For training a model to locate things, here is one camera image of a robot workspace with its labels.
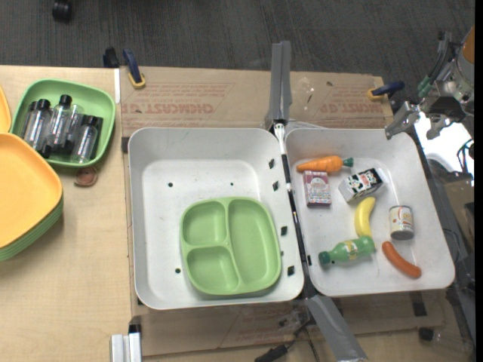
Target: sausage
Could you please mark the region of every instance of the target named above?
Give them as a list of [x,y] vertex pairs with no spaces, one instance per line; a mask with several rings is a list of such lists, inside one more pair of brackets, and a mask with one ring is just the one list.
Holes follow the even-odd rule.
[[411,264],[404,257],[399,255],[398,251],[394,248],[394,245],[392,245],[391,242],[384,241],[382,249],[387,259],[398,270],[415,279],[418,279],[418,277],[421,276],[421,268],[419,268],[417,265]]

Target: banana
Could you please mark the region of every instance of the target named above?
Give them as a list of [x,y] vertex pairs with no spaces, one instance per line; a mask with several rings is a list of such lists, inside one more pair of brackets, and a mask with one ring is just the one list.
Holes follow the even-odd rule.
[[375,197],[366,197],[362,200],[354,214],[355,232],[358,236],[370,236],[372,237],[371,224],[369,223],[369,217],[374,205],[376,204]]

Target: bottle label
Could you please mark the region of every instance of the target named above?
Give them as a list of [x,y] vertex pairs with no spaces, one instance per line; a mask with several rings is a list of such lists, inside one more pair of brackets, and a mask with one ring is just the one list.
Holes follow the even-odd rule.
[[354,241],[352,241],[352,240],[346,240],[343,243],[346,246],[347,258],[349,260],[356,260],[357,259],[358,248],[357,248],[357,245],[354,243]]

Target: gray carpet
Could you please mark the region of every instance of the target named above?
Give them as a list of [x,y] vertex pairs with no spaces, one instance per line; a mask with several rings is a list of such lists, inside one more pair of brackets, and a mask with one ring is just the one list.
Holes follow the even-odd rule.
[[475,0],[0,0],[0,63],[102,67],[112,45],[141,66],[270,69],[271,44],[290,40],[293,71],[402,80],[405,94],[435,62],[438,33],[460,41]]

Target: carrot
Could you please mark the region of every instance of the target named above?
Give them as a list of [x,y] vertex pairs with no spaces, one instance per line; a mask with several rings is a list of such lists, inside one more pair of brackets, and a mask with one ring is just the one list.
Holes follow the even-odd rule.
[[342,166],[351,167],[353,164],[354,160],[352,158],[343,160],[338,155],[330,155],[328,157],[316,158],[315,160],[297,165],[297,171],[302,173],[305,170],[312,170],[316,172],[330,173],[340,170]]
[[404,272],[406,275],[412,278],[418,279],[421,276],[421,268],[410,263],[404,257],[399,255],[398,251],[394,248],[389,241],[384,241],[382,245],[384,255],[399,271]]

